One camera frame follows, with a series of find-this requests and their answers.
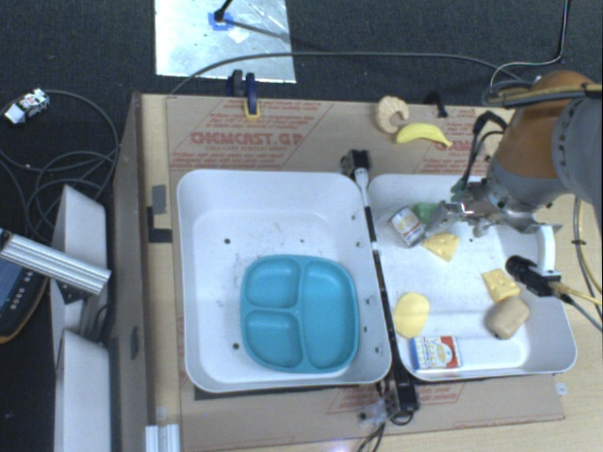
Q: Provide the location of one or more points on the white plastic tray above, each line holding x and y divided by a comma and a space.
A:
282, 224
461, 309

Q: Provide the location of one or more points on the small white and orange can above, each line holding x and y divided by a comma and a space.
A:
406, 226

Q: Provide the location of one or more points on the black cylinder on white bracket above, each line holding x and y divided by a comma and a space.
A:
530, 273

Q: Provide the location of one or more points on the yellow banana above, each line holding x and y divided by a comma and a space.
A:
421, 133

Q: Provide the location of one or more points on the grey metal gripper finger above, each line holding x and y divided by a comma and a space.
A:
482, 228
439, 219

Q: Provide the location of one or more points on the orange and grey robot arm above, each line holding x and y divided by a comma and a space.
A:
532, 144

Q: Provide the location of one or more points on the blue divided plate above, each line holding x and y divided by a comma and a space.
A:
299, 313

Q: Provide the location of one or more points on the green toy vegetable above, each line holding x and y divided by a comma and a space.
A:
424, 212

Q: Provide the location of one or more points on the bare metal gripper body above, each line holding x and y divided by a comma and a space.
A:
490, 203

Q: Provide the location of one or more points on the yellow potato chip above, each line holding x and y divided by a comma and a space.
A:
411, 314

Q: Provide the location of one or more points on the thin black and white rod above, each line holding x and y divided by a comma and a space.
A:
377, 252

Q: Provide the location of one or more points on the brown cardboard board red print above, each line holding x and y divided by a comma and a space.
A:
264, 134

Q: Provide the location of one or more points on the beige toy potato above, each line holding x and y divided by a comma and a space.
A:
506, 317

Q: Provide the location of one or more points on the yellow cheese wedge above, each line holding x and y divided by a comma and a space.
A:
443, 246
499, 285

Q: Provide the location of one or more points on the white red blue carton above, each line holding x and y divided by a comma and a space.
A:
434, 352

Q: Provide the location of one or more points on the beige toy croissant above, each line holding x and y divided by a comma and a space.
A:
387, 111

